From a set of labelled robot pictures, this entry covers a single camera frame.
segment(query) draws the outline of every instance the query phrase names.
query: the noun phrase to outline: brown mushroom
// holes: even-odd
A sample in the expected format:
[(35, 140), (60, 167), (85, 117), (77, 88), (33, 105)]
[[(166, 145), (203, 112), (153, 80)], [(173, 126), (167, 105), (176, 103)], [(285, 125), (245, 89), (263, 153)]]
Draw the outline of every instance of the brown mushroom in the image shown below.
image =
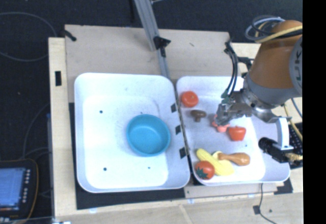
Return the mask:
[(195, 117), (195, 122), (200, 122), (200, 119), (206, 116), (206, 112), (202, 110), (192, 110), (190, 114)]

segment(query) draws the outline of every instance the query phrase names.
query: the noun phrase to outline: sink basin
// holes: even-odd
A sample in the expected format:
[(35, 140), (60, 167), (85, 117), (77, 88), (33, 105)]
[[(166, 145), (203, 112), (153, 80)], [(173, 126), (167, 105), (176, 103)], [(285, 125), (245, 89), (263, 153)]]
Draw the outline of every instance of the sink basin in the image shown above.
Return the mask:
[[(230, 77), (226, 76), (185, 76), (177, 81), (176, 89), (179, 97), (185, 91), (193, 91), (199, 98), (198, 104), (193, 108), (180, 105), (193, 169), (199, 162), (196, 156), (198, 148), (205, 149), (210, 154), (216, 151), (226, 154), (245, 152), (251, 158), (247, 166), (233, 164), (235, 172), (232, 175), (215, 175), (210, 180), (198, 178), (198, 181), (206, 186), (285, 181), (290, 175), (289, 164), (278, 163), (258, 147), (259, 139), (264, 136), (277, 141), (276, 124), (264, 123), (255, 116), (234, 119), (230, 122), (230, 126), (243, 126), (247, 129), (244, 140), (240, 142), (232, 141), (226, 132), (218, 132), (215, 127), (212, 127), (213, 117), (218, 104), (222, 101), (221, 94), (229, 82)], [(243, 79), (239, 77), (235, 90), (240, 90), (242, 86)], [(199, 123), (195, 122), (191, 116), (192, 109), (203, 110), (207, 116)]]
[[(84, 73), (74, 84), (76, 168), (88, 192), (177, 189), (190, 178), (172, 83), (158, 75)], [(171, 141), (157, 156), (128, 145), (129, 121), (153, 115), (167, 125)]]

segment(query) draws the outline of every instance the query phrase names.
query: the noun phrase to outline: metal pole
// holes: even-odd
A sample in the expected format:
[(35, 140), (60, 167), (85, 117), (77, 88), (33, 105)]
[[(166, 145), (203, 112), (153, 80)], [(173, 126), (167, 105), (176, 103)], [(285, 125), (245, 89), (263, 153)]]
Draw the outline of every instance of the metal pole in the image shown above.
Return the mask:
[[(134, 2), (142, 25), (145, 29), (150, 49), (151, 51), (157, 51), (154, 43), (154, 38), (159, 37), (159, 32), (152, 9), (151, 0), (134, 0)], [(166, 58), (161, 55), (161, 51), (157, 51), (157, 55), (161, 74), (167, 78), (170, 78)]]

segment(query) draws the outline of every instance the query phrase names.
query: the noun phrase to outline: red tomato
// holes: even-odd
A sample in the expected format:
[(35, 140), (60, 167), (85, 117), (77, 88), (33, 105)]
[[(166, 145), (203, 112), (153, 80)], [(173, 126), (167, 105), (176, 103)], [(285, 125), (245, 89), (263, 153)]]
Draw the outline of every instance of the red tomato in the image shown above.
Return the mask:
[(195, 92), (186, 91), (182, 94), (181, 101), (186, 107), (194, 107), (198, 104), (199, 99)]
[(214, 166), (208, 161), (200, 161), (195, 166), (197, 176), (203, 180), (213, 178), (215, 174)]
[(241, 126), (229, 127), (229, 135), (234, 141), (242, 141), (246, 134), (246, 129)]

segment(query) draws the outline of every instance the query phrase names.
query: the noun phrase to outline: blue screen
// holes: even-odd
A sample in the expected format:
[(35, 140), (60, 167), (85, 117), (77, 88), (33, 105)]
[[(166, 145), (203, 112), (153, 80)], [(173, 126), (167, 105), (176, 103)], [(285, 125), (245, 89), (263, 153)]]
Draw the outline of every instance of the blue screen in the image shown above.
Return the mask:
[(25, 168), (0, 169), (0, 207), (19, 205)]

